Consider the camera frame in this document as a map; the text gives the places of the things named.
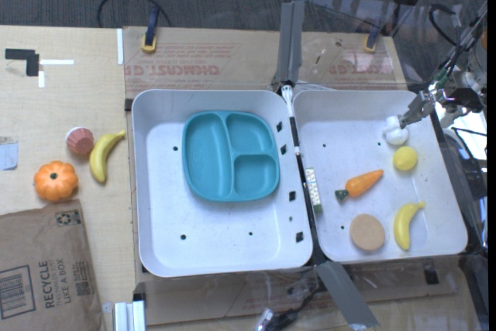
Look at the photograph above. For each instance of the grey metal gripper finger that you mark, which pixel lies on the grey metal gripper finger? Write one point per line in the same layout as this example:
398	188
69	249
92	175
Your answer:
424	113
416	104

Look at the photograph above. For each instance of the white plastic tray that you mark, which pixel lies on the white plastic tray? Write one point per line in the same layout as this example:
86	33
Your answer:
217	236
348	135

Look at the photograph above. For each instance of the white lumpy toy food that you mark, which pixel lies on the white lumpy toy food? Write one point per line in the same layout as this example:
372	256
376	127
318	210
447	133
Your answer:
393	135

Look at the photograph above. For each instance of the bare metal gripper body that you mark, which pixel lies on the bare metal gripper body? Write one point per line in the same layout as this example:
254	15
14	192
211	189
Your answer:
439	96

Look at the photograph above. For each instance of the brown paper bag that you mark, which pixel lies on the brown paper bag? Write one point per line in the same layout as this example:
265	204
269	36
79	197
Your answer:
42	244

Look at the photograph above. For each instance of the tan round biscuit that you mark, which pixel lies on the tan round biscuit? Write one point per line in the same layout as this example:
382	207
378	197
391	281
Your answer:
367	233

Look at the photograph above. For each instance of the yellow lemon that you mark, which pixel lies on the yellow lemon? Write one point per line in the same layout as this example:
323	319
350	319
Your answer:
405	159

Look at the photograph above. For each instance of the brown cardboard board red print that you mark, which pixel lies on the brown cardboard board red print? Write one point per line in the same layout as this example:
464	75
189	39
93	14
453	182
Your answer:
193	66

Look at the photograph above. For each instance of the pink cupcake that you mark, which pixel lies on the pink cupcake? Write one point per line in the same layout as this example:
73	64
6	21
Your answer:
80	141

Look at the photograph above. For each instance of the orange carrot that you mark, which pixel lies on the orange carrot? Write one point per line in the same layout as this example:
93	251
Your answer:
362	184

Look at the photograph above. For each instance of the blue divided plate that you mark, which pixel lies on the blue divided plate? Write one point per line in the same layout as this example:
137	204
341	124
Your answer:
209	159

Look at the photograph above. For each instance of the orange pumpkin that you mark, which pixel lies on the orange pumpkin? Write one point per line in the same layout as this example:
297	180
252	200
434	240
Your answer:
56	182

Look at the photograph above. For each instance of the thin black and white rod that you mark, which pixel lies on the thin black and white rod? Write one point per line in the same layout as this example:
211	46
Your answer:
295	135

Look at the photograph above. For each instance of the yellow banana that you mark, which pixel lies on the yellow banana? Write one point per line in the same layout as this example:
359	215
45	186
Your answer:
403	226
100	157

